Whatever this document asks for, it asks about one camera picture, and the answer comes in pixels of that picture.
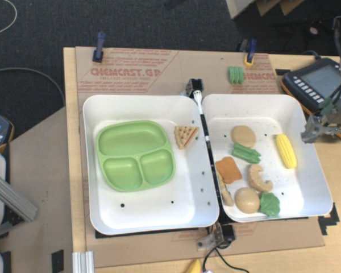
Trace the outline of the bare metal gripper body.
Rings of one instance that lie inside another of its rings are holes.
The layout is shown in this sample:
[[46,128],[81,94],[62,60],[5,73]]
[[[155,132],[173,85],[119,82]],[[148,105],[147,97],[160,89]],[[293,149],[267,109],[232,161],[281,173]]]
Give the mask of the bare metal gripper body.
[[341,127],[341,98],[334,102],[333,98],[327,97],[325,99],[326,126]]

